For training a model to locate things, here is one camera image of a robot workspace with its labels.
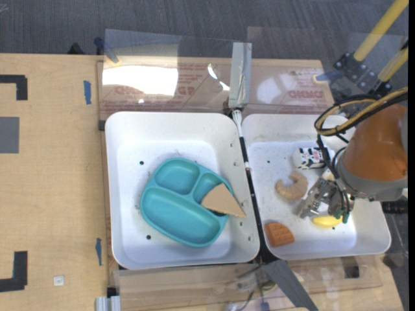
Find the white plastic tray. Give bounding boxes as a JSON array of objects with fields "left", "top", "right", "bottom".
[
  {"left": 241, "top": 113, "right": 392, "bottom": 261},
  {"left": 104, "top": 111, "right": 261, "bottom": 270}
]

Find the thin black and white rod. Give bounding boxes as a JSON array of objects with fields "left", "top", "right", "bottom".
[{"left": 231, "top": 108, "right": 265, "bottom": 261}]

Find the tan pizza slice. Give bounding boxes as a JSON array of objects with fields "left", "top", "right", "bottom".
[{"left": 200, "top": 183, "right": 247, "bottom": 219}]

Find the yellow banana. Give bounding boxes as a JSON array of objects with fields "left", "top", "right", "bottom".
[{"left": 311, "top": 214, "right": 344, "bottom": 229}]

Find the white cow print carton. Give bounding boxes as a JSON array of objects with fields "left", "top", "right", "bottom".
[{"left": 292, "top": 146, "right": 335, "bottom": 170}]

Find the orange waffle biscuit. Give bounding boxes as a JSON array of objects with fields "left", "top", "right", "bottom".
[{"left": 264, "top": 222, "right": 296, "bottom": 248}]

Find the beige croissant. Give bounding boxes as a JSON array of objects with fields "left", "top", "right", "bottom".
[{"left": 274, "top": 171, "right": 309, "bottom": 200}]

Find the blue divided plate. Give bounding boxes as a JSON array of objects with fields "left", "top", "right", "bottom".
[{"left": 139, "top": 157, "right": 235, "bottom": 248}]

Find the brown cardboard board red print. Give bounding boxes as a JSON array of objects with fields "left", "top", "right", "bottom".
[{"left": 97, "top": 59, "right": 383, "bottom": 296}]

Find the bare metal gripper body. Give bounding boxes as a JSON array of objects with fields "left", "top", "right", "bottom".
[{"left": 326, "top": 181, "right": 355, "bottom": 218}]

